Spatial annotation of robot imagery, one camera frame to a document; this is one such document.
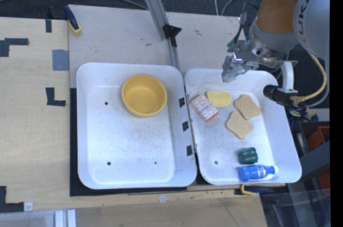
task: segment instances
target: blue clamp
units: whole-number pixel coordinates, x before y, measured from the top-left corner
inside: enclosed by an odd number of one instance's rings
[[[81,26],[76,21],[76,18],[73,14],[73,12],[70,10],[69,6],[63,7],[63,11],[66,14],[68,20],[69,20],[69,27],[74,33],[80,33],[81,32]]]

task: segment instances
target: blue plastic bottle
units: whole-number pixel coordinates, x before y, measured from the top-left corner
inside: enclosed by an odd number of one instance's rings
[[[242,166],[238,171],[238,175],[241,181],[247,181],[249,179],[265,178],[269,174],[275,174],[274,166],[264,165],[250,165]]]

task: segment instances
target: yellow oval object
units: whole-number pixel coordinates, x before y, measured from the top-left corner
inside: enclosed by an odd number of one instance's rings
[[[223,91],[207,91],[206,95],[214,107],[224,107],[231,102],[231,95]]]
[[[134,116],[151,117],[166,106],[167,91],[158,79],[139,74],[124,83],[122,100],[126,109]]]

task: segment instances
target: black clamp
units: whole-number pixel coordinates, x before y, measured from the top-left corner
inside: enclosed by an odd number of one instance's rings
[[[181,31],[181,28],[165,24],[162,29],[165,33],[166,38],[171,40],[171,46],[177,47],[175,37]]]

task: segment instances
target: red object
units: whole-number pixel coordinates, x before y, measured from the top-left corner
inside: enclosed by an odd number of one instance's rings
[[[330,139],[330,126],[319,126],[318,130],[309,136],[306,141],[309,150],[312,151]],[[330,188],[330,171],[318,175],[322,189]]]

